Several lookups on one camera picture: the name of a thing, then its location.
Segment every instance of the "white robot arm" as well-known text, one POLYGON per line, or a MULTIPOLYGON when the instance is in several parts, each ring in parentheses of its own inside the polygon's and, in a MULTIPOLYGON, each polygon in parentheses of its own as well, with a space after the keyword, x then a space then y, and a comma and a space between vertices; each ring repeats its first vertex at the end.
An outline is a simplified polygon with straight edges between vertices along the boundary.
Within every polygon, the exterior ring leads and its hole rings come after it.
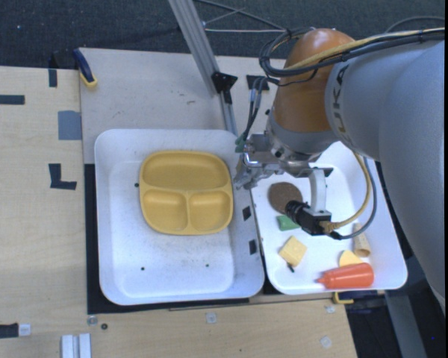
POLYGON ((295 37, 283 69, 269 56, 285 35, 261 55, 279 88, 265 132, 244 134, 236 186, 281 172, 309 177, 309 163, 336 141, 380 162, 396 216, 445 312, 444 28, 360 41, 332 29, 295 37))

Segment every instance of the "wooden table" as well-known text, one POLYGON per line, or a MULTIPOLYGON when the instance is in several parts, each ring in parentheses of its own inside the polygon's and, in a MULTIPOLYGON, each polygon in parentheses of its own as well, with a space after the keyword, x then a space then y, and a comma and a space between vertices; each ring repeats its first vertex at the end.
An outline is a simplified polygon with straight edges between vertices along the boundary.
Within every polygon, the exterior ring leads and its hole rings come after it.
POLYGON ((78 72, 0 67, 0 357, 59 357, 65 334, 91 335, 93 357, 356 357, 341 304, 256 296, 249 304, 98 314, 87 323, 82 141, 60 140, 57 113, 81 111, 78 72), (75 189, 50 188, 49 164, 75 189), (213 313, 215 322, 206 317, 213 313))

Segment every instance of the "brown round toy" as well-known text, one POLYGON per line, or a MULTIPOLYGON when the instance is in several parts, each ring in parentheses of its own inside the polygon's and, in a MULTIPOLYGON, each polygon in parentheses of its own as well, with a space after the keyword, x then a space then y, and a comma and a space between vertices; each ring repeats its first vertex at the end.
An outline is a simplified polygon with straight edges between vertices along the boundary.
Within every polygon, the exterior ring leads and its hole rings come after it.
POLYGON ((285 215, 285 206, 291 200, 303 201, 302 193, 292 183, 274 183, 268 191, 272 208, 285 215))

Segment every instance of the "dark floor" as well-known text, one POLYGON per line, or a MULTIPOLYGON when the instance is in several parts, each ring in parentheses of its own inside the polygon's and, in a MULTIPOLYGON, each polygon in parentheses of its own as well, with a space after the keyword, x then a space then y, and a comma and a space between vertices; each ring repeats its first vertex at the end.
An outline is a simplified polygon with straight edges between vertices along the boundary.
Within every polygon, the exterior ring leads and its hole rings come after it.
MULTIPOLYGON (((406 19, 411 20, 395 29, 444 26, 445 17, 445 0, 195 0, 195 5, 199 17, 209 22, 207 28, 314 26, 336 28, 356 40, 383 33, 406 19), (213 21, 229 8, 244 9, 257 18, 236 13, 213 21)), ((215 54, 257 57, 276 34, 209 31, 208 39, 215 54)), ((59 67, 74 68, 72 50, 86 46, 189 52, 167 0, 0 0, 0 66, 48 67, 53 56, 59 67)), ((410 258, 411 249, 399 236, 405 257, 410 258)), ((427 357, 445 357, 445 318, 429 287, 420 282, 406 294, 427 357)), ((385 298, 356 299, 347 313, 360 358, 402 356, 385 298)))

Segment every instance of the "yellow cheese toy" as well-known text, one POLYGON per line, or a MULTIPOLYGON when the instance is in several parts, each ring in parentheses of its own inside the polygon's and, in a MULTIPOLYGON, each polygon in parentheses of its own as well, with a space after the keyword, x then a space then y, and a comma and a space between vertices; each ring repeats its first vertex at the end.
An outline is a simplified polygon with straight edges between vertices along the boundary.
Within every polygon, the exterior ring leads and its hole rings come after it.
POLYGON ((302 261, 307 247, 295 236, 291 236, 279 251, 279 255, 291 266, 298 266, 302 261))

